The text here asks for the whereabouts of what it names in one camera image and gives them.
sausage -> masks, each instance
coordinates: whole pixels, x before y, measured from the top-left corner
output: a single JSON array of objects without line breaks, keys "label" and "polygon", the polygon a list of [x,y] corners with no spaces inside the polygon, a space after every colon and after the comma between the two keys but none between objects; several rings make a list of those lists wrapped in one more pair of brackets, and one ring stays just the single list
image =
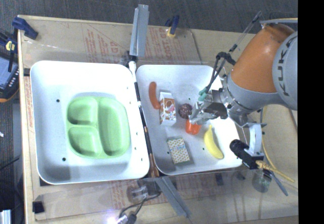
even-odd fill
[{"label": "sausage", "polygon": [[148,95],[155,109],[160,109],[160,103],[156,97],[156,82],[151,82],[148,87]]}]

